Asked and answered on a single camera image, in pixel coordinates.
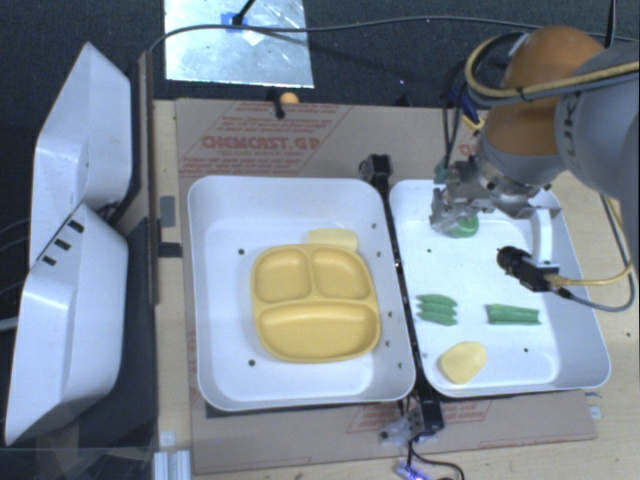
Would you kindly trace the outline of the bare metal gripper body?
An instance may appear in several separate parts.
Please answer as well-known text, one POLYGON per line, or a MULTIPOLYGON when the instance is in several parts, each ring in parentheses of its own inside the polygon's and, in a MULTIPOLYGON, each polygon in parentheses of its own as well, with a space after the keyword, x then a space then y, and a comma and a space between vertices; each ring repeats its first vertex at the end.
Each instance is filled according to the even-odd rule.
POLYGON ((525 218, 530 214, 530 200, 537 194, 536 186, 512 180, 480 157, 450 167, 443 189, 451 219, 456 206, 474 206, 479 213, 499 210, 511 218, 525 218))

